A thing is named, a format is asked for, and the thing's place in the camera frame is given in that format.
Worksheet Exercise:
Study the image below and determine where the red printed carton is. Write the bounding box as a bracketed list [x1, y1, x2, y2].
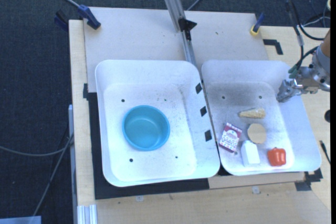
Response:
[218, 122, 243, 154]

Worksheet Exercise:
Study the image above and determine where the round tan biscuit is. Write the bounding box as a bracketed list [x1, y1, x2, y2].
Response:
[246, 123, 268, 145]

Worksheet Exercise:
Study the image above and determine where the white plastic tray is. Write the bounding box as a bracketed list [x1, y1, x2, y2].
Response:
[201, 59, 322, 177]
[94, 59, 221, 188]

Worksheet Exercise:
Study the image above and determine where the pale wood board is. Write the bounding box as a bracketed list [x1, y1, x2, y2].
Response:
[83, 6, 307, 190]

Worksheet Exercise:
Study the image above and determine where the white carton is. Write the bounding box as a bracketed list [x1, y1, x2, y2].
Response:
[240, 140, 261, 167]

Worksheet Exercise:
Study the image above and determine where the blue bowl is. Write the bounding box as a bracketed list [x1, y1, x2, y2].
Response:
[121, 104, 171, 152]

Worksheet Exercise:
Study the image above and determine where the orange bell pepper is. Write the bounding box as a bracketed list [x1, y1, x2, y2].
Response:
[267, 147, 287, 167]

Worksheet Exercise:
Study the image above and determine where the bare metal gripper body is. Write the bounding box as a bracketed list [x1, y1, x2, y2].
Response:
[288, 66, 331, 95]

